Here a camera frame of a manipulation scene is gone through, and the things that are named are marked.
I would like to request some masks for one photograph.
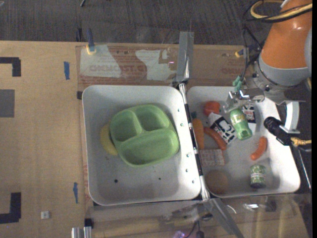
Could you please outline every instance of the blue tape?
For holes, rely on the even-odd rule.
[[[65,61],[64,62],[64,73],[65,73],[65,78],[66,80],[69,80],[69,62]]]

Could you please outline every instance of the green can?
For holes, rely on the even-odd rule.
[[[250,186],[252,188],[265,188],[265,166],[263,165],[253,165],[251,166],[251,182]]]

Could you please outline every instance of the orange sausage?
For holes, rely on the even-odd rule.
[[[193,128],[195,133],[195,138],[198,144],[198,148],[203,150],[205,148],[204,144],[204,126],[201,120],[198,118],[193,119]]]
[[[207,134],[208,136],[212,137],[214,141],[216,141],[218,147],[224,151],[227,149],[227,144],[226,142],[222,139],[222,137],[218,134],[217,131],[214,129],[204,127],[204,133]]]
[[[251,160],[255,161],[259,157],[261,157],[262,154],[265,152],[266,147],[267,147],[267,138],[262,136],[259,139],[259,145],[257,150],[253,154],[250,155]]]

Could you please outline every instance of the green divided plate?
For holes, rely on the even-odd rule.
[[[121,159],[134,167],[167,160],[179,150],[173,124],[159,107],[147,104],[118,112],[110,134]]]

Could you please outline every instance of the green bowl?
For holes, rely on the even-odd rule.
[[[110,122],[110,134],[121,159],[144,167],[171,158],[179,150],[179,139],[166,113],[147,104],[118,112]]]

